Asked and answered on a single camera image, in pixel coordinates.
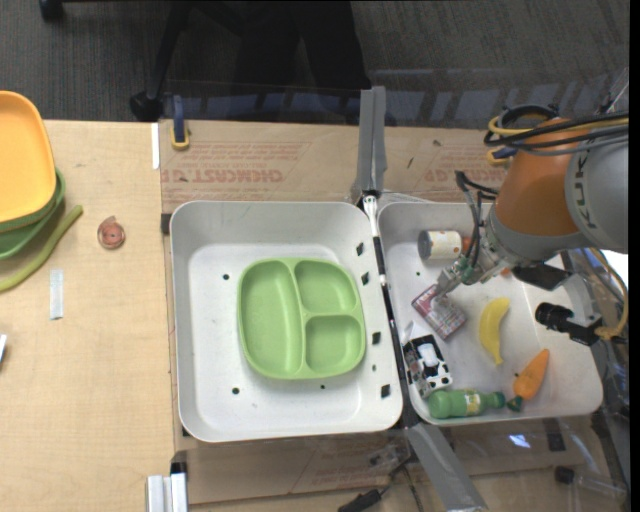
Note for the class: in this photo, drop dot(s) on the black and white carton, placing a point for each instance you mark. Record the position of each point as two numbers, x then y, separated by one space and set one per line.
425 362

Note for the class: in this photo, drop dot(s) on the white plastic tray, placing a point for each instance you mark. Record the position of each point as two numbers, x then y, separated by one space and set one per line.
215 400
560 390

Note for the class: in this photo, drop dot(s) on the orange carrot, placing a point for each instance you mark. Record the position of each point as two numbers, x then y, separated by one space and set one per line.
531 375

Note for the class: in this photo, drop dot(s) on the green divided plate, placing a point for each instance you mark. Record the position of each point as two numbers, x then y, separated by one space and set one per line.
30 235
270 320

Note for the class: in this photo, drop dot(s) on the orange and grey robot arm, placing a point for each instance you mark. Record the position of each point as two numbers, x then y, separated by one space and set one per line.
540 200

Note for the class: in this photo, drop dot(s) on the black office chair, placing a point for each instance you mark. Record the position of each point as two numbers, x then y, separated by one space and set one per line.
280 45

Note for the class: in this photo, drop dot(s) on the long green tube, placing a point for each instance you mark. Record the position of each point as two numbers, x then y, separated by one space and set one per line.
47 250

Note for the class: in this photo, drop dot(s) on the pink packet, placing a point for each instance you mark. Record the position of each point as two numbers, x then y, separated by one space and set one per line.
447 320

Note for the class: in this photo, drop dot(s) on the green bottle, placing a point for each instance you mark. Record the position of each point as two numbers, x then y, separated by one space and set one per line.
452 404

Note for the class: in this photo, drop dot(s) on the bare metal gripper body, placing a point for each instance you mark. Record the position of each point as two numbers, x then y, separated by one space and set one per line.
462 277

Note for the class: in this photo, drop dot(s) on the brown cardboard board red print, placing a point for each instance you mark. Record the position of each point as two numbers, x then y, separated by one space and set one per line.
280 165

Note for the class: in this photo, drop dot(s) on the yellow banana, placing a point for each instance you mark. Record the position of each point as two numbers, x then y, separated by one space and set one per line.
491 325

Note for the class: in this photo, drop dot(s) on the orange divided plate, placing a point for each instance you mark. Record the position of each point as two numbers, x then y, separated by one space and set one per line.
20 160

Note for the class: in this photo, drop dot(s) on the black cylinder on white bracket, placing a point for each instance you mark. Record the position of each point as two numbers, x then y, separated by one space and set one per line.
555 316

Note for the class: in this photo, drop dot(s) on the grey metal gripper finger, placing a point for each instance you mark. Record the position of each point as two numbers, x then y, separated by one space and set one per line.
441 296

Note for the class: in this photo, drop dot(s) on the white can with orange dots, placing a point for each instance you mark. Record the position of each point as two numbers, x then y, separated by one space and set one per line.
442 244

